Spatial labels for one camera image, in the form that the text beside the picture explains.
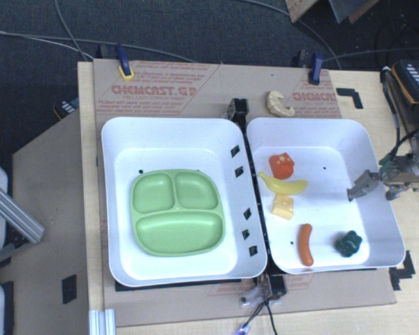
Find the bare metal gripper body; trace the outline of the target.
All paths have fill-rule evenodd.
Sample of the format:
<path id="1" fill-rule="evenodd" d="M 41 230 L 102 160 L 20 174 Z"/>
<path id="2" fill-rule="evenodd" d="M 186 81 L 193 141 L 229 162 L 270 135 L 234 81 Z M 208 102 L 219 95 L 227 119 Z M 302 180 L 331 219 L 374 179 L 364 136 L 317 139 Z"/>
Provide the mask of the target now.
<path id="1" fill-rule="evenodd" d="M 379 161 L 379 165 L 381 180 L 391 191 L 419 191 L 419 155 L 387 154 Z"/>

